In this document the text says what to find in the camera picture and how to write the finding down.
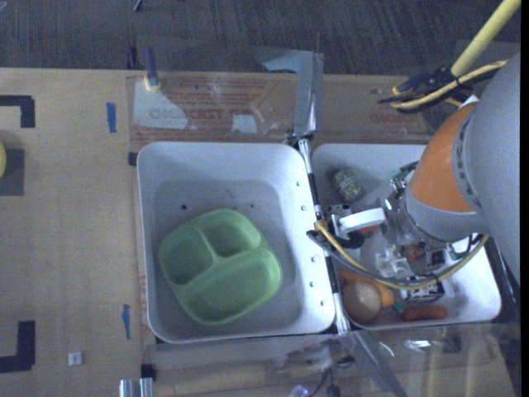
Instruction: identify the white plastic tray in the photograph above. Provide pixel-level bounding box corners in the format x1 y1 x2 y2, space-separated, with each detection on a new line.
310 142 503 332
136 141 336 344

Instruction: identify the black and white carton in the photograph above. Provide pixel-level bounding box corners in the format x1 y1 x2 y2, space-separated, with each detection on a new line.
406 281 446 304

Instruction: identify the green patterned can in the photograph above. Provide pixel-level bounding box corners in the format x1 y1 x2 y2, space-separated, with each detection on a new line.
330 167 365 203

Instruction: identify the green divided plate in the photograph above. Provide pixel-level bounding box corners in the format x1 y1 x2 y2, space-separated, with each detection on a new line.
158 208 284 327

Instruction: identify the red sausage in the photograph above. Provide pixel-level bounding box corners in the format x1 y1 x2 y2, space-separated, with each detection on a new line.
400 304 449 323

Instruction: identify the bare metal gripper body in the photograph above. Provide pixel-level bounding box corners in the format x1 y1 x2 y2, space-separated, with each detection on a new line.
382 198 455 279

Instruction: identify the brown cardboard board red print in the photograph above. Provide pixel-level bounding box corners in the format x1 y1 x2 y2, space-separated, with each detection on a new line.
126 71 433 347

